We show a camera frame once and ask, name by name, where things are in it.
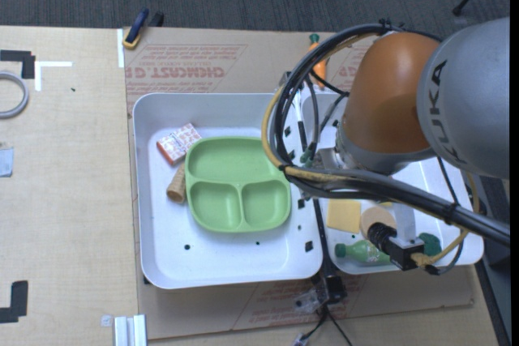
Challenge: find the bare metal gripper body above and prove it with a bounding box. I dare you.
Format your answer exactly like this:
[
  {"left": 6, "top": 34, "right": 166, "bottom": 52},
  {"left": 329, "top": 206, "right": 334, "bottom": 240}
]
[{"left": 316, "top": 147, "right": 358, "bottom": 173}]

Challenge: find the yellow cheese slice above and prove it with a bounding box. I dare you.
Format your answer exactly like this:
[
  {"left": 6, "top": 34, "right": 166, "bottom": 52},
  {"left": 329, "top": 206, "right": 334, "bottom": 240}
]
[{"left": 325, "top": 199, "right": 362, "bottom": 234}]

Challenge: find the tan round biscuit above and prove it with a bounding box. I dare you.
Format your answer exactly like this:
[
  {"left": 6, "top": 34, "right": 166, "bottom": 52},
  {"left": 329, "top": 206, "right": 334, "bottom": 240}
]
[{"left": 359, "top": 207, "right": 398, "bottom": 240}]

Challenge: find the orange carrot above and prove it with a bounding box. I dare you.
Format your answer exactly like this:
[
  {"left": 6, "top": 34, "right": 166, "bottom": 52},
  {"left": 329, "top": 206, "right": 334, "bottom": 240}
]
[{"left": 308, "top": 32, "right": 329, "bottom": 89}]

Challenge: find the green plastic bottle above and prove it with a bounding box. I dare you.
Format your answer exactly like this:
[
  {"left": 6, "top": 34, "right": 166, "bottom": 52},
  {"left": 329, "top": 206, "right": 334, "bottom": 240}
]
[{"left": 334, "top": 239, "right": 392, "bottom": 267}]

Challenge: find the green divided plate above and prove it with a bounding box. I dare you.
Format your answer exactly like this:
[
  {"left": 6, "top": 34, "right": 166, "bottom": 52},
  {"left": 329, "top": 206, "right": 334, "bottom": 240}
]
[{"left": 184, "top": 135, "right": 293, "bottom": 234}]

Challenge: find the white plastic tray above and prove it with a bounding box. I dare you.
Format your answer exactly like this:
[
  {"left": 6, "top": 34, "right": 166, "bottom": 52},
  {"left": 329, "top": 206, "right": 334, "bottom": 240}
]
[
  {"left": 131, "top": 92, "right": 324, "bottom": 290},
  {"left": 299, "top": 92, "right": 486, "bottom": 276}
]

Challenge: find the dark green broccoli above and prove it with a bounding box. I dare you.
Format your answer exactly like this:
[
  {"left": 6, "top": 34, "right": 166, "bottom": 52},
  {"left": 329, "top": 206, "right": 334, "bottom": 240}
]
[{"left": 418, "top": 232, "right": 443, "bottom": 257}]

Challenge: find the orange and white carton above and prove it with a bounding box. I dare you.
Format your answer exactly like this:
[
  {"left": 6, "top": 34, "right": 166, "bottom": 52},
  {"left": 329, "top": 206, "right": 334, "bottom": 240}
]
[{"left": 156, "top": 122, "right": 203, "bottom": 167}]

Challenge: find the tan ice cream cone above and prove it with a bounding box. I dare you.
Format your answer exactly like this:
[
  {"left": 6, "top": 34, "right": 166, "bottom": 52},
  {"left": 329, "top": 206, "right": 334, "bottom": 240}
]
[{"left": 165, "top": 162, "right": 188, "bottom": 204}]

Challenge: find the brown cardboard board red print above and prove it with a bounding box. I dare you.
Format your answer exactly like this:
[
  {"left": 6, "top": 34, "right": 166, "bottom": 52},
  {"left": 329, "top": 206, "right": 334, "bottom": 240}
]
[{"left": 122, "top": 27, "right": 476, "bottom": 341}]

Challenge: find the white tape roll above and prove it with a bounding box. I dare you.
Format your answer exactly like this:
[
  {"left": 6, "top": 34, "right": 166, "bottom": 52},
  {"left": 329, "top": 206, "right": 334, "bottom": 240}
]
[{"left": 0, "top": 70, "right": 31, "bottom": 120}]

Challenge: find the black cylinder on white bracket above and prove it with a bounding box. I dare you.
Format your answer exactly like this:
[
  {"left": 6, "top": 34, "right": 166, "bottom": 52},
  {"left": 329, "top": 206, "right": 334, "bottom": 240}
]
[{"left": 366, "top": 202, "right": 426, "bottom": 271}]

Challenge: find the black block with thin wires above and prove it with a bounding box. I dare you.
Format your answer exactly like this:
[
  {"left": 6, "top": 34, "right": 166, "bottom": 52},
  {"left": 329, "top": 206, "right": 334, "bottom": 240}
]
[{"left": 311, "top": 274, "right": 349, "bottom": 305}]

